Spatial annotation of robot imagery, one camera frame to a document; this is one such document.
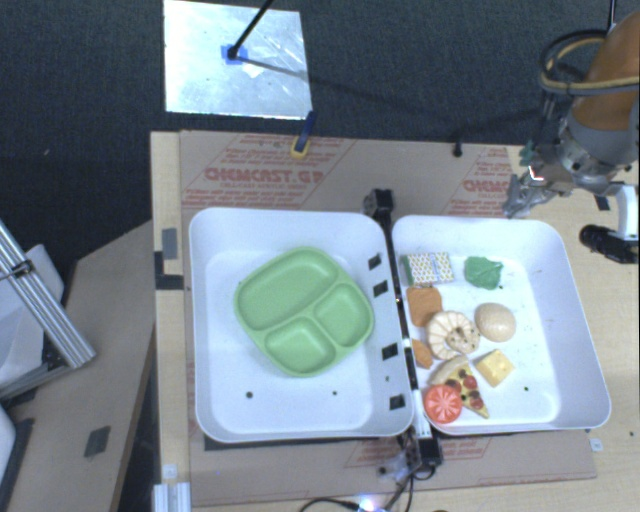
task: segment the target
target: cheese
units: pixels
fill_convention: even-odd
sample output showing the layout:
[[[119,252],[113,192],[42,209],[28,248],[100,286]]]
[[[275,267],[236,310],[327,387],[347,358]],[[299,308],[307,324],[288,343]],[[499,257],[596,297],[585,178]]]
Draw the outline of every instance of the cheese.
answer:
[[[515,369],[500,350],[494,350],[476,364],[477,370],[494,388]]]

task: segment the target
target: pizza slice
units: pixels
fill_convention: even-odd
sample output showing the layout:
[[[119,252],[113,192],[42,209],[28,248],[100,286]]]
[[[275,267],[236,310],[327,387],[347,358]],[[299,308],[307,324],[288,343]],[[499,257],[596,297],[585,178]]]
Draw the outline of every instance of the pizza slice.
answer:
[[[483,418],[489,418],[489,411],[484,404],[478,381],[471,371],[469,360],[460,355],[442,364],[429,379],[431,385],[446,384],[456,389],[462,398],[462,405],[479,414]]]

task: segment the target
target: green divided plate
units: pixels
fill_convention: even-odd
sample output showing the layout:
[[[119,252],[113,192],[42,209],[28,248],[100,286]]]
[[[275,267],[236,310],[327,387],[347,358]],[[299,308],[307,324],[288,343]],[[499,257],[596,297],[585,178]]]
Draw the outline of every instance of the green divided plate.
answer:
[[[234,296],[240,324],[282,371],[311,377],[338,363],[373,329],[373,310],[332,258],[300,247],[243,280]]]

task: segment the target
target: tomato slice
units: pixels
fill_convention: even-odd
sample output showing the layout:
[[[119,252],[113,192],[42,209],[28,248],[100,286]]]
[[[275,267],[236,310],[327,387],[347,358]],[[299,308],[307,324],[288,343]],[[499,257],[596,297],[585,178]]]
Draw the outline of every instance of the tomato slice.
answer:
[[[462,412],[460,393],[446,384],[431,386],[424,396],[424,410],[436,423],[451,423]]]

